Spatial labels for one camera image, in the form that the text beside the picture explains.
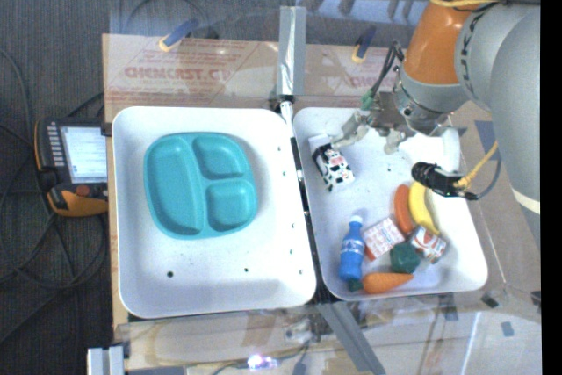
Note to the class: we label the teal divided plate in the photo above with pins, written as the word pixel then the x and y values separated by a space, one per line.
pixel 175 184

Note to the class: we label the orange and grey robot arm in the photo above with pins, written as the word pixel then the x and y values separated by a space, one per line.
pixel 505 70

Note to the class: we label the orange and white carton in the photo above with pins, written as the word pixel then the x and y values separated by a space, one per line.
pixel 383 238

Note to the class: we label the orange sausage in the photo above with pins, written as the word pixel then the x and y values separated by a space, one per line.
pixel 401 208

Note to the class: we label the orange carrot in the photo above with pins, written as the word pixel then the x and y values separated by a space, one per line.
pixel 386 282

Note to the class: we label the yellow banana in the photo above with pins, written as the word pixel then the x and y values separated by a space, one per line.
pixel 419 206

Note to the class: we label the red and white can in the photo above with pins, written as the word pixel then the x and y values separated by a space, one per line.
pixel 430 245

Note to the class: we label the black cylinder on white bracket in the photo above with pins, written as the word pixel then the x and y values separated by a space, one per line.
pixel 432 178

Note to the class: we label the white plastic tray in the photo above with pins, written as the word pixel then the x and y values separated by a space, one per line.
pixel 197 276
pixel 377 197

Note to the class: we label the blue plastic bottle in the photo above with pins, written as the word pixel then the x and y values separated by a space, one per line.
pixel 351 252

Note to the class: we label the cow print milk carton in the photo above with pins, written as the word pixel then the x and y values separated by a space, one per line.
pixel 333 164

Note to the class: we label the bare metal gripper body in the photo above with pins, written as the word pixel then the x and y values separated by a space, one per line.
pixel 386 110

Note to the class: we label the brown cardboard board red print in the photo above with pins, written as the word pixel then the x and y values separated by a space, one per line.
pixel 184 74

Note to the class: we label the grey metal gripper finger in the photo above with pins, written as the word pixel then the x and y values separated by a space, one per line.
pixel 394 140
pixel 353 129

